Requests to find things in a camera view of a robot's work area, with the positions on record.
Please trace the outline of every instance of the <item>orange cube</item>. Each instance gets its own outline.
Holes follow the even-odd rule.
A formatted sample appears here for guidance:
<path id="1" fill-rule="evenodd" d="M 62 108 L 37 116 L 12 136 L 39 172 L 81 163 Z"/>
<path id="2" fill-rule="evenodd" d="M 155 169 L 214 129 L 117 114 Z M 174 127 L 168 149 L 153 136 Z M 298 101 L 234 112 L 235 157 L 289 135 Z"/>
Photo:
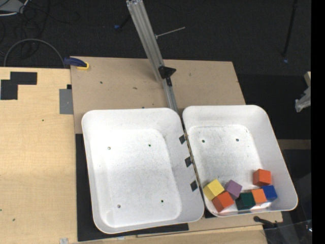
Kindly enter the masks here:
<path id="1" fill-rule="evenodd" d="M 256 205 L 261 205 L 262 203 L 267 202 L 263 189 L 253 189 L 252 194 Z"/>
<path id="2" fill-rule="evenodd" d="M 232 199 L 230 193 L 225 191 L 223 193 L 220 193 L 215 198 L 213 198 L 212 203 L 213 203 L 214 207 L 217 209 L 217 211 L 221 212 L 222 210 L 233 205 L 235 202 Z"/>
<path id="3" fill-rule="evenodd" d="M 271 184 L 271 172 L 259 169 L 253 173 L 253 184 L 256 186 L 265 186 Z"/>

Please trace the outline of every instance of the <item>black clamp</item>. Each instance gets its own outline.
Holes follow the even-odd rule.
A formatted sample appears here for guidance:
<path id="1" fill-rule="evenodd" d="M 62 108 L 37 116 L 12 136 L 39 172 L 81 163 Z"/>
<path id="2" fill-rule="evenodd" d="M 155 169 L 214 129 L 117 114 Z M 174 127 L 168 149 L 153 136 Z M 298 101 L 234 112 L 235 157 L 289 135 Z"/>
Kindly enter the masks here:
<path id="1" fill-rule="evenodd" d="M 171 76 L 176 72 L 176 69 L 174 68 L 169 68 L 166 66 L 160 66 L 158 68 L 160 76 L 162 79 L 166 79 L 167 85 L 168 86 L 173 86 L 172 85 L 172 80 L 171 80 Z"/>

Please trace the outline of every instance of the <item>bin containing colored blocks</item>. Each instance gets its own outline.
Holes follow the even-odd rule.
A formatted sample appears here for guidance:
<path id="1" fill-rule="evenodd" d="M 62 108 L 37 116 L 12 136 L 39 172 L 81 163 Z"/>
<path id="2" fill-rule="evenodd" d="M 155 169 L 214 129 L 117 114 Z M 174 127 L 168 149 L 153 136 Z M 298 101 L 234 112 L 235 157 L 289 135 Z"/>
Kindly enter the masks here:
<path id="1" fill-rule="evenodd" d="M 296 207 L 293 182 L 262 108 L 190 106 L 183 121 L 210 213 L 228 217 Z"/>

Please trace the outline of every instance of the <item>block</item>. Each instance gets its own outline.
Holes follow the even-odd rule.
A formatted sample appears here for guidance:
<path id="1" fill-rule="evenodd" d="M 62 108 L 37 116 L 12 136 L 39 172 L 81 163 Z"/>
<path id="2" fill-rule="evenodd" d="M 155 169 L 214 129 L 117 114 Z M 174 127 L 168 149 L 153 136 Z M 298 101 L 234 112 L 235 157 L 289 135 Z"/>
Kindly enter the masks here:
<path id="1" fill-rule="evenodd" d="M 224 191 L 220 193 L 218 196 L 214 197 L 212 200 L 214 207 L 217 209 L 218 212 L 228 208 L 229 206 L 233 205 L 235 202 L 232 199 L 229 192 Z"/>
<path id="2" fill-rule="evenodd" d="M 267 202 L 268 200 L 266 199 L 265 193 L 263 189 L 253 189 L 252 194 L 254 197 L 254 201 L 256 205 L 261 205 L 262 203 Z"/>
<path id="3" fill-rule="evenodd" d="M 278 198 L 273 185 L 262 186 L 262 189 L 268 201 L 274 201 L 276 198 Z"/>
<path id="4" fill-rule="evenodd" d="M 203 193 L 210 201 L 223 191 L 224 188 L 217 179 L 213 180 L 203 188 Z"/>
<path id="5" fill-rule="evenodd" d="M 271 172 L 259 169 L 253 173 L 253 184 L 256 186 L 265 186 L 271 184 Z"/>
<path id="6" fill-rule="evenodd" d="M 242 209 L 251 209 L 256 205 L 253 194 L 249 193 L 241 193 L 236 199 L 236 206 L 238 210 Z"/>
<path id="7" fill-rule="evenodd" d="M 237 182 L 230 180 L 229 182 L 227 182 L 224 186 L 224 189 L 230 193 L 230 196 L 236 200 L 239 195 L 240 192 L 242 191 L 242 186 L 240 184 L 238 184 Z"/>

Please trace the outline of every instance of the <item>purple cube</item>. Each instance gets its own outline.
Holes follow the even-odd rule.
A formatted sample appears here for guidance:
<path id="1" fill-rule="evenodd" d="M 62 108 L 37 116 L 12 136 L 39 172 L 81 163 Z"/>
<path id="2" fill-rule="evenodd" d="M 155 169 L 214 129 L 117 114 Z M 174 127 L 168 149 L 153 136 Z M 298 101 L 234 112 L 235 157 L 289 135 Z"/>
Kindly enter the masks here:
<path id="1" fill-rule="evenodd" d="M 224 186 L 224 189 L 230 193 L 231 197 L 234 200 L 236 200 L 239 197 L 242 188 L 243 187 L 240 184 L 236 183 L 233 180 L 230 180 Z"/>

